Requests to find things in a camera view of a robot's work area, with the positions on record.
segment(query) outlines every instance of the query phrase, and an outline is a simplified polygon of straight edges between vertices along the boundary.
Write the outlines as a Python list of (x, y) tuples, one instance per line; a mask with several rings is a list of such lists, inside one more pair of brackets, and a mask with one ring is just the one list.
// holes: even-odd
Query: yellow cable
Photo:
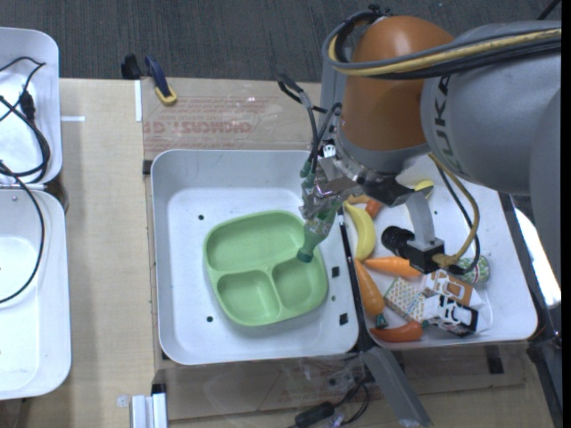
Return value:
[(456, 252), (454, 255), (446, 255), (443, 253), (436, 254), (433, 256), (433, 261), (438, 264), (440, 268), (446, 268), (450, 265), (455, 265), (458, 263), (458, 260), (462, 258), (462, 255), (468, 250), (469, 245), (474, 241), (476, 237), (476, 232), (478, 226), (480, 225), (480, 210), (478, 209), (478, 205), (474, 197), (470, 194), (470, 192), (466, 189), (466, 187), (459, 181), (459, 179), (452, 173), (449, 169), (447, 169), (436, 157), (429, 153), (428, 156), (432, 159), (432, 161), (436, 164), (438, 168), (440, 168), (448, 177), (452, 180), (452, 182), (459, 188), (459, 190), (468, 198), (468, 201), (472, 205), (472, 209), (474, 211), (474, 218), (472, 220), (472, 228), (470, 229), (470, 233), (466, 238), (462, 247)]
[[(501, 49), (507, 46), (519, 45), (523, 43), (528, 43), (530, 41), (550, 39), (560, 36), (561, 36), (561, 29), (539, 30), (524, 35), (517, 35), (514, 37), (505, 37), (490, 41), (484, 41), (476, 45), (451, 49), (450, 51), (445, 51), (443, 53), (434, 53), (404, 62), (398, 62), (398, 57), (396, 57), (395, 58), (397, 60), (396, 63), (391, 63), (380, 67), (362, 68), (357, 70), (350, 70), (341, 67), (334, 67), (334, 68), (348, 76), (374, 76), (387, 73), (412, 71), (420, 68), (433, 66), (435, 63), (438, 62), (444, 62), (462, 57), (468, 57), (469, 55), (481, 54), (488, 51), (492, 51), (494, 49)], [(335, 35), (331, 40), (331, 42), (329, 43), (329, 48), (327, 52), (330, 59), (339, 62), (339, 59), (335, 55), (336, 40), (337, 40), (337, 35)]]

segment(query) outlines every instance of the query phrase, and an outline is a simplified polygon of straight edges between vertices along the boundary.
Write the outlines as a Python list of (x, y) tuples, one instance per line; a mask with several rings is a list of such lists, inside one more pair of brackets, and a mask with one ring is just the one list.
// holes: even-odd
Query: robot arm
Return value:
[[(359, 25), (368, 27), (349, 62), (343, 42)], [(531, 194), (544, 245), (556, 243), (546, 251), (559, 277), (559, 241), (547, 236), (554, 231), (543, 229), (542, 235), (540, 222), (552, 226), (560, 217), (559, 203), (545, 204), (559, 199), (553, 147), (560, 124), (552, 101), (560, 90), (560, 26), (491, 24), (453, 39), (428, 21), (378, 8), (353, 15), (323, 45), (327, 63), (346, 75), (346, 84), (334, 121), (335, 155), (321, 158), (306, 179), (303, 216), (323, 216), (359, 192), (389, 207), (405, 204), (414, 233), (399, 248), (391, 249), (389, 237), (384, 244), (411, 266), (433, 271), (443, 243), (434, 236), (425, 196), (396, 181), (419, 155), (431, 152), (470, 182)], [(550, 189), (556, 194), (546, 194)]]

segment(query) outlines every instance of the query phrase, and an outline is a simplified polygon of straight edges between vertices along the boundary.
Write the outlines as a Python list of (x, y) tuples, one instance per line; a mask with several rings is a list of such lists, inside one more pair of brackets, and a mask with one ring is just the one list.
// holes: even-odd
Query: wooden table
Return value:
[[(150, 393), (153, 320), (144, 149), (134, 90), (131, 81), (61, 80), (62, 116), (85, 117), (62, 123), (73, 358), (61, 387), (22, 403), (19, 428), (129, 427), (129, 397)], [(434, 426), (553, 426), (525, 345), (511, 348), (521, 362), (522, 383), (421, 395)], [(295, 414), (286, 410), (171, 426), (286, 427)], [(384, 399), (374, 401), (354, 426), (400, 427)]]

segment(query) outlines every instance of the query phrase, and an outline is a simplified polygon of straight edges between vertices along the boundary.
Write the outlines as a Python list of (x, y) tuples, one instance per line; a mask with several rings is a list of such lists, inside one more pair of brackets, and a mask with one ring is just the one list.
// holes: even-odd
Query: dark floor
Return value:
[[(121, 78), (125, 54), (149, 53), (172, 77), (272, 80), (282, 65), (299, 81), (320, 81), (323, 39), (371, 2), (459, 35), (489, 22), (536, 19), (550, 1), (0, 0), (0, 27), (52, 36), (63, 78)], [(560, 15), (559, 5), (550, 17)]]

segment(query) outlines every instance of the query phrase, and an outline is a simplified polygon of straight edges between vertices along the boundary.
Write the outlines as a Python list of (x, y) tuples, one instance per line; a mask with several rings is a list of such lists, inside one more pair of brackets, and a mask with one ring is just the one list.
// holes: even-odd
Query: green plate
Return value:
[(296, 258), (303, 221), (272, 210), (215, 226), (203, 254), (212, 289), (228, 317), (240, 325), (269, 325), (319, 306), (327, 272), (316, 248), (310, 263)]

